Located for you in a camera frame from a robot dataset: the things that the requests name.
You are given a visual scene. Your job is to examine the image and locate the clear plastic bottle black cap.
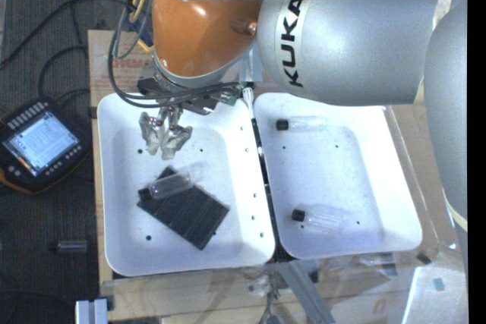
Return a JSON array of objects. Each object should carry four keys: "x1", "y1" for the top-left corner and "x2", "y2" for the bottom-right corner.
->
[
  {"x1": 137, "y1": 162, "x2": 207, "y2": 201},
  {"x1": 291, "y1": 203, "x2": 349, "y2": 234},
  {"x1": 275, "y1": 115, "x2": 328, "y2": 133}
]

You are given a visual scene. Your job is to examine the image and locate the white plastic tray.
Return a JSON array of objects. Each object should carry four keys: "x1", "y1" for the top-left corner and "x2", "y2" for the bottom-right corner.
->
[
  {"x1": 253, "y1": 92, "x2": 424, "y2": 260},
  {"x1": 96, "y1": 92, "x2": 276, "y2": 278}
]

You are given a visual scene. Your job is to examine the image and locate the black flat ribbed panel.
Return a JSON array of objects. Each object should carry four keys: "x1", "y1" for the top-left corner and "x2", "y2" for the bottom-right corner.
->
[{"x1": 136, "y1": 165, "x2": 231, "y2": 252}]

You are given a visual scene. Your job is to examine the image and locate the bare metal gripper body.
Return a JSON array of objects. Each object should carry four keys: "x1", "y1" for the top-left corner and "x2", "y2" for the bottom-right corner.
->
[{"x1": 137, "y1": 61, "x2": 222, "y2": 125}]

